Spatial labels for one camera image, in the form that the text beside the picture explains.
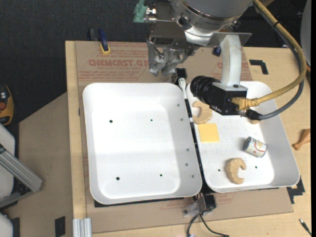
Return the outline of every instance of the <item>pen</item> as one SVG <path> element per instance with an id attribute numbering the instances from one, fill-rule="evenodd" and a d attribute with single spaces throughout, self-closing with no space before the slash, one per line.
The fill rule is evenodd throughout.
<path id="1" fill-rule="evenodd" d="M 312 236 L 312 233 L 309 230 L 309 228 L 307 227 L 307 225 L 305 224 L 305 222 L 302 219 L 300 219 L 300 222 L 301 222 L 302 226 L 305 228 L 305 230 Z"/>

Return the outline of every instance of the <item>can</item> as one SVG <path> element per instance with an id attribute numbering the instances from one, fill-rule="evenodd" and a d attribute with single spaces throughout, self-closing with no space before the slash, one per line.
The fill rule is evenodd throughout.
<path id="1" fill-rule="evenodd" d="M 267 144 L 252 137 L 248 137 L 243 144 L 242 150 L 256 157 L 262 157 L 267 151 Z"/>

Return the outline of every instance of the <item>cardboard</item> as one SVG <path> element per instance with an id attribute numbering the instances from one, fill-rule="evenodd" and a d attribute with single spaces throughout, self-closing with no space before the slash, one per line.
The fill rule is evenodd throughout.
<path id="1" fill-rule="evenodd" d="M 111 53 L 102 54 L 97 41 L 76 41 L 79 112 L 87 216 L 94 233 L 184 224 L 182 208 L 193 203 L 184 199 L 143 202 L 96 207 L 89 190 L 88 157 L 82 104 L 83 89 L 93 82 L 168 82 L 170 78 L 154 77 L 148 69 L 145 43 L 110 42 Z M 221 79 L 222 57 L 212 55 L 212 48 L 200 48 L 194 56 L 179 64 L 187 69 L 187 83 L 195 76 Z M 243 53 L 241 81 L 252 80 L 248 61 Z M 222 220 L 292 212 L 286 188 L 234 193 L 215 193 L 217 208 L 206 220 Z"/>

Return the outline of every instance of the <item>green connector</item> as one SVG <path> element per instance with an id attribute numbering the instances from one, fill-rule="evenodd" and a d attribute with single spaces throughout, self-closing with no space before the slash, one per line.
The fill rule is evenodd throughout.
<path id="1" fill-rule="evenodd" d="M 139 0 L 134 9 L 134 23 L 143 23 L 148 6 L 144 6 L 145 0 Z"/>

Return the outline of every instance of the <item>wooden table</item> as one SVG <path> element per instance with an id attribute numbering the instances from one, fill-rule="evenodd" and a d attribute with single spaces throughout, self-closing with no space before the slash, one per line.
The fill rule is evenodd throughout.
<path id="1" fill-rule="evenodd" d="M 260 66 L 250 66 L 253 80 L 267 84 L 272 91 L 286 86 L 298 76 L 296 61 L 288 48 L 257 48 L 245 47 L 247 59 L 263 60 L 269 70 L 268 75 L 263 75 Z M 76 42 L 66 41 L 66 66 L 67 66 L 67 93 L 69 107 L 69 127 L 71 146 L 71 173 L 73 214 L 75 219 L 87 217 L 85 205 L 84 176 L 82 163 L 80 119 L 78 115 L 79 96 L 76 68 Z M 296 92 L 297 88 L 276 99 L 278 107 L 283 106 Z M 301 97 L 288 110 L 280 114 L 284 129 L 291 144 L 300 140 L 304 129 L 311 127 L 311 90 L 305 80 L 305 87 Z M 258 236 L 287 236 L 304 237 L 309 234 L 299 222 L 303 219 L 312 229 L 311 214 L 311 146 L 305 144 L 299 151 L 292 149 L 299 167 L 305 187 L 302 196 L 295 197 L 293 213 L 240 218 L 210 222 L 210 228 L 229 234 L 231 237 L 258 237 Z M 184 237 L 187 225 L 163 226 L 128 231 L 94 234 L 96 237 Z M 192 226 L 191 232 L 196 236 L 213 236 L 202 223 Z"/>

